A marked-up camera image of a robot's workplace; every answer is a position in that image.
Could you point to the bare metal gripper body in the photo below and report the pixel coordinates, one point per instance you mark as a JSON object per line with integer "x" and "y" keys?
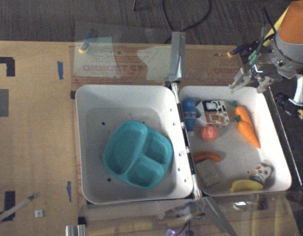
{"x": 286, "y": 69}

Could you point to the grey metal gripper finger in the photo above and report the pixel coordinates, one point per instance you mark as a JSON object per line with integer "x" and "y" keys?
{"x": 264, "y": 83}
{"x": 240, "y": 80}

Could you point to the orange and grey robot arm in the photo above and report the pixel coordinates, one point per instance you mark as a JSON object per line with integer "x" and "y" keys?
{"x": 292, "y": 21}

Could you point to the orange carrot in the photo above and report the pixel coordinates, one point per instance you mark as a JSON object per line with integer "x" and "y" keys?
{"x": 243, "y": 114}
{"x": 249, "y": 133}

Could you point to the brown cardboard board red print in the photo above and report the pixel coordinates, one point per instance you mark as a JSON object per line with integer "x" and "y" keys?
{"x": 202, "y": 65}

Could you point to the black white orange carton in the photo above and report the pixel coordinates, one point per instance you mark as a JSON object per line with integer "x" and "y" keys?
{"x": 215, "y": 114}

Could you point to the pink round toy fruit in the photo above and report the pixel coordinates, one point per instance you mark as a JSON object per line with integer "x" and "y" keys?
{"x": 209, "y": 132}

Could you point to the blue can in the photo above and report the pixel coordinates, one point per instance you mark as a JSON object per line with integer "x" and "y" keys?
{"x": 189, "y": 114}

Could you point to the white plastic tray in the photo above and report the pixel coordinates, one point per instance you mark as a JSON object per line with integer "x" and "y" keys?
{"x": 239, "y": 161}
{"x": 97, "y": 141}

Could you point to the orange sausage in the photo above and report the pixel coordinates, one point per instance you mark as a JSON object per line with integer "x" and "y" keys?
{"x": 206, "y": 156}

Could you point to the white can with red dots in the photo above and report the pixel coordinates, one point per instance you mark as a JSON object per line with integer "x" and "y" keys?
{"x": 261, "y": 173}

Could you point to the yellow banana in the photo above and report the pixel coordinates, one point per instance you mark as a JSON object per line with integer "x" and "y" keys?
{"x": 245, "y": 185}

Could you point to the teal divided plate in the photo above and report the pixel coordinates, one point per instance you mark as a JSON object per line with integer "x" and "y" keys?
{"x": 131, "y": 154}

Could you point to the small white square piece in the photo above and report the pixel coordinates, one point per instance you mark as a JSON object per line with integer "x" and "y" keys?
{"x": 38, "y": 213}

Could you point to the black cylinder on white bracket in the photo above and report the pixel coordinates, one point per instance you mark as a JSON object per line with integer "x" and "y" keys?
{"x": 298, "y": 90}

